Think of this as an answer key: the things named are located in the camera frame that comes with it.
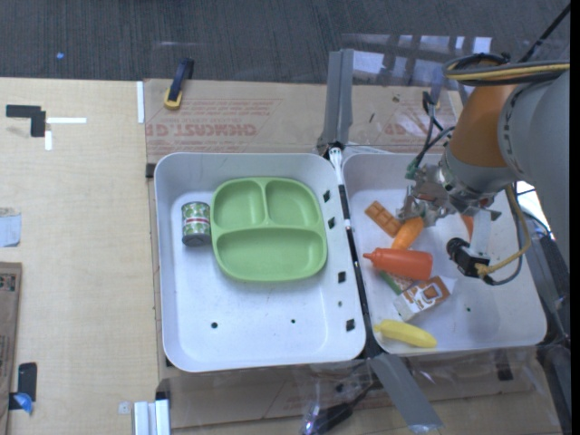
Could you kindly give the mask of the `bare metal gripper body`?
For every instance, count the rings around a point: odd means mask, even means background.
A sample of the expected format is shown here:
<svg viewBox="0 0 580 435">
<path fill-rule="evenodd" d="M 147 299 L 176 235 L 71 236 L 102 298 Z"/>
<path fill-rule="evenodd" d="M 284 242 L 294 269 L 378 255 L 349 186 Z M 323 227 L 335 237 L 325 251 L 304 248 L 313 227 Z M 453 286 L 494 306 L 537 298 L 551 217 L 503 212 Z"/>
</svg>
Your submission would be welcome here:
<svg viewBox="0 0 580 435">
<path fill-rule="evenodd" d="M 426 207 L 443 208 L 443 218 L 451 214 L 475 217 L 480 211 L 487 212 L 491 219 L 498 219 L 501 212 L 491 209 L 494 197 L 479 194 L 456 180 L 441 164 L 424 164 L 409 173 L 414 181 L 409 185 L 409 195 L 420 202 L 420 218 Z"/>
</svg>

